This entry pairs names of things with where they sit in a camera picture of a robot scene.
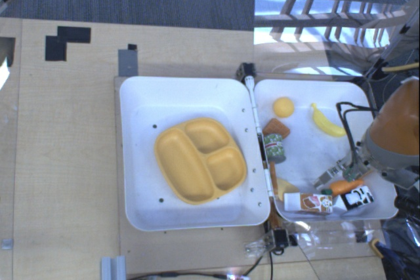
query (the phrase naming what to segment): yellow cable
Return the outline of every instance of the yellow cable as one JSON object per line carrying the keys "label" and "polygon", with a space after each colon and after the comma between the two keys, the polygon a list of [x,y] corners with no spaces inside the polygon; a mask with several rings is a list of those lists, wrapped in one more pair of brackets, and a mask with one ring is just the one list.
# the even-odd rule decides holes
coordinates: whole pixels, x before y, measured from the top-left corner
{"label": "yellow cable", "polygon": [[419,67],[419,63],[415,62],[415,63],[410,63],[410,64],[406,64],[404,66],[396,66],[396,67],[383,67],[382,71],[384,73],[393,73],[396,71],[405,71],[405,70],[410,70],[410,69],[415,69]]}

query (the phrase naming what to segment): yellow banana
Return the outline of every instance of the yellow banana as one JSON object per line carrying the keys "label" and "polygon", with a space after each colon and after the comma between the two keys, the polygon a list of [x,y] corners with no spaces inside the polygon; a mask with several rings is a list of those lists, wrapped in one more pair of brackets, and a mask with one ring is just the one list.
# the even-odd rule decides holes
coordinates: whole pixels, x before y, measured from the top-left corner
{"label": "yellow banana", "polygon": [[316,124],[322,131],[329,134],[330,136],[345,136],[346,130],[343,127],[340,127],[331,121],[316,107],[315,103],[312,103],[311,106],[314,109],[314,113],[312,114],[312,118]]}

